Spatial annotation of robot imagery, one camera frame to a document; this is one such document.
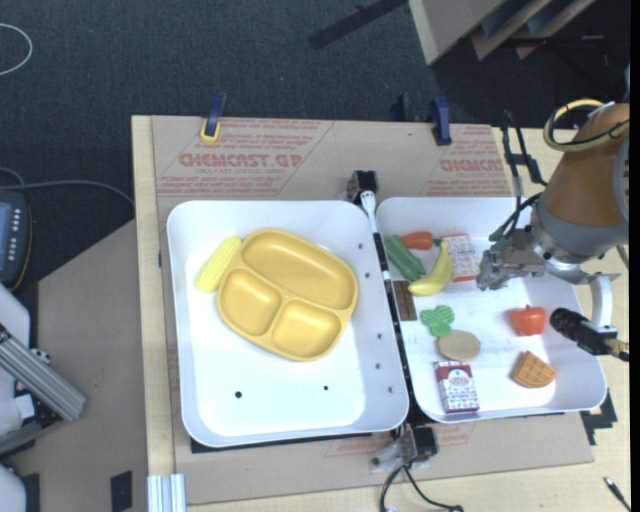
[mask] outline toy vegetable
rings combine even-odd
[[[398,235],[393,235],[384,244],[387,256],[398,267],[400,273],[409,281],[415,281],[425,275],[427,271],[424,269],[422,262],[416,258],[407,248]]]
[[[434,245],[440,245],[440,239],[433,238],[433,234],[429,231],[416,231],[414,233],[408,233],[400,237],[400,240],[404,242],[409,249],[421,249],[427,251]]]
[[[547,314],[543,308],[527,305],[524,309],[509,311],[509,320],[518,336],[541,334]]]

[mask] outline wire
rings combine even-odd
[[[402,470],[404,470],[405,474],[409,478],[409,482],[411,482],[411,485],[416,490],[416,492],[427,503],[429,503],[431,505],[434,505],[436,507],[440,507],[442,509],[445,509],[448,512],[464,512],[464,508],[462,507],[462,505],[445,505],[444,503],[438,503],[437,501],[433,501],[433,500],[429,499],[427,497],[427,495],[424,494],[422,492],[422,490],[418,487],[418,484],[416,483],[416,481],[411,476],[411,473],[409,472],[409,466],[407,466],[406,464],[404,466],[401,466],[398,469],[392,471],[391,473],[389,473],[389,476],[387,477],[387,479],[385,480],[384,484],[382,485],[382,490],[380,492],[380,507],[379,507],[380,512],[387,512],[387,507],[384,504],[384,499],[385,499],[385,497],[387,495],[387,491],[389,490],[389,487],[391,487],[391,484],[393,483],[393,481],[396,479],[396,477],[398,476],[398,474]]]
[[[389,476],[387,477],[387,479],[384,481],[384,484],[382,485],[382,490],[380,491],[380,507],[379,507],[380,512],[387,512],[387,507],[384,504],[384,498],[387,495],[387,491],[389,490],[389,487],[391,487],[391,484],[396,479],[400,471],[402,471],[402,467],[399,467],[398,469],[389,473]]]
[[[555,128],[555,123],[560,118],[562,118],[572,110],[575,110],[576,108],[594,107],[594,109],[598,109],[602,106],[604,106],[604,104],[601,101],[585,98],[581,100],[572,101],[554,110],[551,116],[549,117],[549,119],[547,120],[547,122],[545,123],[544,129],[542,132],[542,135],[547,145],[549,145],[553,149],[562,151],[563,153],[575,153],[578,151],[584,151],[585,149],[592,149],[592,148],[598,147],[610,141],[611,139],[617,139],[618,137],[620,137],[624,132],[626,132],[629,129],[629,126],[630,126],[629,119],[627,119],[626,121],[617,123],[613,128],[611,128],[610,130],[607,130],[606,132],[602,132],[596,135],[595,137],[590,137],[585,140],[571,141],[571,142],[556,142],[556,140],[554,139],[553,130]]]
[[[517,222],[517,219],[520,217],[520,212],[522,210],[524,210],[525,208],[527,208],[528,206],[533,205],[542,195],[542,192],[538,192],[537,194],[532,195],[529,199],[527,199],[524,203],[522,203],[518,209],[516,209],[507,220],[505,220],[502,225],[495,230],[494,233],[492,233],[489,237],[490,241],[498,241],[501,238],[508,238],[508,235],[510,235],[511,233],[505,234],[505,230],[507,229],[507,226],[509,226],[509,224],[512,224],[512,226],[515,226],[514,222]]]
[[[416,481],[411,476],[411,473],[409,472],[409,467],[408,466],[402,466],[402,469],[404,469],[404,472],[406,473],[407,478],[409,478],[409,481],[411,482],[411,485],[413,485],[413,488],[422,497],[422,499],[425,500],[427,503],[430,503],[431,505],[434,505],[436,507],[444,508],[444,509],[448,510],[449,512],[464,512],[464,508],[462,508],[462,505],[445,505],[443,503],[438,503],[437,501],[433,501],[433,500],[430,500],[429,498],[427,498],[427,496],[420,490],[420,488],[418,487],[418,484],[416,483]]]
[[[135,207],[135,201],[133,198],[122,192],[122,190],[113,187],[111,185],[107,185],[106,183],[101,183],[99,181],[91,181],[91,180],[60,180],[60,181],[45,181],[42,183],[26,183],[23,185],[10,185],[5,187],[0,187],[0,190],[18,190],[18,189],[35,189],[35,188],[47,188],[47,187],[66,187],[66,186],[77,186],[77,185],[85,185],[91,187],[99,187],[109,190],[114,194],[119,195],[126,201],[128,201],[131,206]]]
[[[22,188],[24,188],[24,186],[25,186],[24,179],[22,179],[22,176],[20,176],[20,174],[18,174],[16,171],[14,171],[13,169],[9,169],[8,167],[0,167],[0,171],[5,172],[5,173],[10,174],[11,176],[13,176],[17,181],[20,182],[20,186]]]
[[[24,37],[27,40],[27,44],[29,45],[29,51],[27,52],[27,56],[24,59],[22,59],[21,62],[19,62],[17,65],[13,66],[12,68],[0,71],[0,76],[4,76],[4,75],[8,75],[9,73],[13,73],[14,71],[17,71],[22,66],[24,66],[29,61],[29,59],[31,59],[31,56],[33,55],[33,41],[31,41],[31,38],[27,35],[27,33],[24,30],[19,29],[18,27],[14,27],[13,25],[8,25],[7,23],[0,23],[0,28],[8,28],[9,30],[15,30],[16,32],[18,32],[18,34],[20,34],[22,37]]]
[[[509,143],[509,126],[512,126],[518,137],[518,143],[520,145],[520,151],[522,152],[522,158],[524,160],[525,165],[529,171],[529,177],[533,183],[537,183],[543,186],[547,186],[547,182],[542,179],[540,175],[540,169],[538,168],[538,164],[531,158],[529,153],[527,152],[527,148],[524,142],[524,137],[522,135],[522,130],[520,126],[515,120],[515,116],[509,110],[504,111],[504,121],[501,126],[502,130],[502,145],[504,146],[505,159],[511,168],[511,174],[515,180],[514,188],[516,194],[516,208],[511,214],[511,216],[507,219],[507,221],[500,227],[500,237],[509,238],[513,232],[515,231],[518,221],[520,220],[520,212],[529,204],[532,204],[532,201],[527,201],[524,205],[522,203],[522,182],[520,181],[520,173],[518,172],[518,167],[516,165],[515,157],[513,152],[511,151],[511,146]]]

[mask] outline cardboard sheet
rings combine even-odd
[[[336,199],[356,170],[375,170],[378,202],[398,196],[509,196],[492,129],[452,125],[438,146],[428,123],[222,119],[219,142],[198,117],[152,117],[176,470],[190,505],[378,485],[369,455],[388,433],[194,453],[181,419],[166,221],[190,199]],[[418,479],[578,464],[592,454],[578,413],[436,424],[440,453]]]

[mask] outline banana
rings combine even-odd
[[[433,295],[442,290],[453,275],[453,261],[449,256],[449,242],[440,243],[440,254],[436,259],[433,270],[426,276],[409,285],[409,292],[416,297]]]

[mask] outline white tray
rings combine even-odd
[[[231,235],[280,228],[344,259],[359,285],[335,348],[312,362],[285,359],[222,321],[215,293],[193,285]],[[212,447],[389,431],[409,399],[369,221],[344,201],[188,201],[167,222],[182,417]]]
[[[489,248],[487,237],[511,215],[513,198],[392,198],[382,202],[377,219],[383,238],[413,231],[430,231],[434,237],[470,235],[479,262]],[[529,210],[521,215],[521,225]],[[428,270],[438,249],[414,251]],[[390,264],[394,280],[404,278]],[[528,276],[508,282],[496,291],[481,291],[475,281],[450,282],[441,292],[416,298],[418,320],[402,321],[401,330],[416,401],[429,417],[443,423],[488,418],[558,413],[595,408],[604,400],[606,383],[597,357],[557,333],[548,322],[559,307],[580,312],[573,286],[551,275]],[[480,354],[471,363],[480,410],[446,414],[433,364],[446,360],[436,338],[419,320],[420,311],[448,305],[454,310],[452,327],[469,331],[481,341]],[[540,335],[517,336],[507,319],[511,309],[543,307],[547,322]],[[539,389],[524,388],[510,378],[522,351],[530,350],[558,370],[556,379]]]

